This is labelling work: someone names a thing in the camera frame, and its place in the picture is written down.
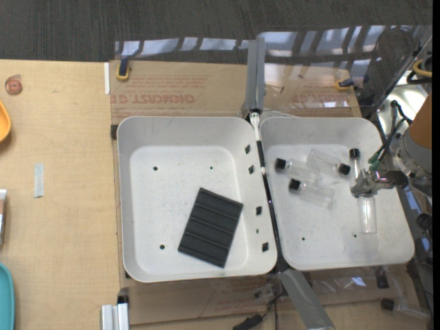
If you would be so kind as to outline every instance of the plastic vial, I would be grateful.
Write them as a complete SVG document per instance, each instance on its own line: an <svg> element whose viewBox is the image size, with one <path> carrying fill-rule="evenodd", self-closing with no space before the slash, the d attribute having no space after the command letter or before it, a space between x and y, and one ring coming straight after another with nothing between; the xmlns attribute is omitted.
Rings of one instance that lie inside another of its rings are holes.
<svg viewBox="0 0 440 330"><path fill-rule="evenodd" d="M307 181L298 181L291 179L289 182L289 190L299 197L308 201L316 202L331 207L335 191L325 188Z"/></svg>
<svg viewBox="0 0 440 330"><path fill-rule="evenodd" d="M275 160L275 170L300 181L316 183L319 177L319 170L310 168L305 162L295 159L284 160L278 158Z"/></svg>
<svg viewBox="0 0 440 330"><path fill-rule="evenodd" d="M351 170L349 165L343 164L339 159L316 149L312 149L307 156L307 165L334 176L339 174L347 176Z"/></svg>
<svg viewBox="0 0 440 330"><path fill-rule="evenodd" d="M427 309L421 308L418 305L408 304L400 298L383 298L380 300L380 305L382 309L423 320L426 324L428 324L431 319L431 313Z"/></svg>
<svg viewBox="0 0 440 330"><path fill-rule="evenodd" d="M359 149L350 150L350 161L352 163L351 186L355 185L355 181L359 176L362 167L360 166ZM361 195L357 198L357 209L360 218L360 232L363 234L375 234L377 232L376 222L376 200L372 195Z"/></svg>

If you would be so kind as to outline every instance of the wooden board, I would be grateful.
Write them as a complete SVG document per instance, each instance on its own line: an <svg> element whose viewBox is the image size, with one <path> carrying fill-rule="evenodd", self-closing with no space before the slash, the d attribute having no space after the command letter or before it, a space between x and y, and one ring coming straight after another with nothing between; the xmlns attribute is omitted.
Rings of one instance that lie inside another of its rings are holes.
<svg viewBox="0 0 440 330"><path fill-rule="evenodd" d="M0 60L0 98L12 121L0 144L8 189L0 261L12 273L16 330L98 329L119 291L110 102L101 63ZM34 198L34 165L44 195Z"/></svg>

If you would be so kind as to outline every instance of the wooden table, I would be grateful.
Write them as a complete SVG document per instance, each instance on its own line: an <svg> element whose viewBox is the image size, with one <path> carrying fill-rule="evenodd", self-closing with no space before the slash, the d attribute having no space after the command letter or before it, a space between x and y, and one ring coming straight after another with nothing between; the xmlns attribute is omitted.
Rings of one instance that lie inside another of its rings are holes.
<svg viewBox="0 0 440 330"><path fill-rule="evenodd" d="M102 63L0 60L0 82L20 74L23 91L0 99L12 120L0 144L8 190L0 262L11 271L16 330L99 329L99 311L120 290L111 111ZM34 198L34 165L44 195ZM415 298L406 280L408 297ZM424 329L375 302L326 306L338 329ZM245 316L148 324L134 329L231 329ZM303 329L294 310L280 329ZM271 313L259 329L273 329Z"/></svg>

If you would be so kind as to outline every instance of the teal bowl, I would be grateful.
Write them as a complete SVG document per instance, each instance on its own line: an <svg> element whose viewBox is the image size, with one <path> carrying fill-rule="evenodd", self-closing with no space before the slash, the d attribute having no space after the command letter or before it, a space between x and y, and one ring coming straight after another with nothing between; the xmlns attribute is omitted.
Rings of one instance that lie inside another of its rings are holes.
<svg viewBox="0 0 440 330"><path fill-rule="evenodd" d="M0 330L14 330L14 283L7 267L0 263Z"/></svg>

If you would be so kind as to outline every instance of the orange object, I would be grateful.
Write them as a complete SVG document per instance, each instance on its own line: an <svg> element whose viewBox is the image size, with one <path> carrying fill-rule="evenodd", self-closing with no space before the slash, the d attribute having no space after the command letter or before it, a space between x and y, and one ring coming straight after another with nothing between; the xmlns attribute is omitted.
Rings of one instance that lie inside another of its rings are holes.
<svg viewBox="0 0 440 330"><path fill-rule="evenodd" d="M6 139L11 130L11 119L0 100L0 143Z"/></svg>
<svg viewBox="0 0 440 330"><path fill-rule="evenodd" d="M432 149L432 93L429 93L410 126L410 136L418 145Z"/></svg>

